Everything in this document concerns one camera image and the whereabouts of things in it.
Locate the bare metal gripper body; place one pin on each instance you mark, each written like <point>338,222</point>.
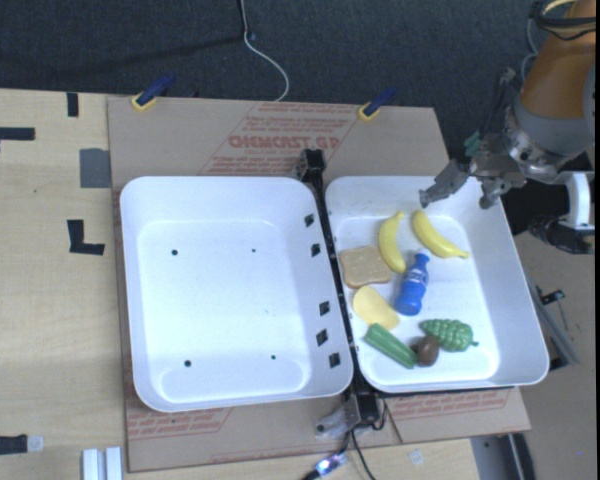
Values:
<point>500,165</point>

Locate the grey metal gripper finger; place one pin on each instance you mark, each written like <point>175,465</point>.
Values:
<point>442,185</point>
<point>492,194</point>

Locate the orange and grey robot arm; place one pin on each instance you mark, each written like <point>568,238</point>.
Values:
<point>560,83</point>

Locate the yellow banana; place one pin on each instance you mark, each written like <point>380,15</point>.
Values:
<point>435,238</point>
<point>391,243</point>

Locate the white plastic tray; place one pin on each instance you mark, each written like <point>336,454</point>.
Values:
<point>220,293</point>
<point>485,293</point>

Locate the blue bottle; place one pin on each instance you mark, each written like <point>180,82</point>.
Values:
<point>412,288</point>

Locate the tan bread slice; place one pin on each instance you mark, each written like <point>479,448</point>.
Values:
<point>364,267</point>

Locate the yellow potato crisp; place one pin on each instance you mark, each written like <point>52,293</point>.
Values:
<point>374,309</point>

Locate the green grapes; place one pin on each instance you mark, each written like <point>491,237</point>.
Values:
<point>447,334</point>

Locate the brown mushroom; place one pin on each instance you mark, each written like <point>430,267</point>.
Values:
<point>428,350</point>

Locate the green cucumber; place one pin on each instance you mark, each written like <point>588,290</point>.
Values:
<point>390,346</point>

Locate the brown cardboard board red print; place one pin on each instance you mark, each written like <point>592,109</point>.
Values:
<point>180,138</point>

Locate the black cylinder on white bracket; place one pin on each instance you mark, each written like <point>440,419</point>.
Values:
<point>580,195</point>

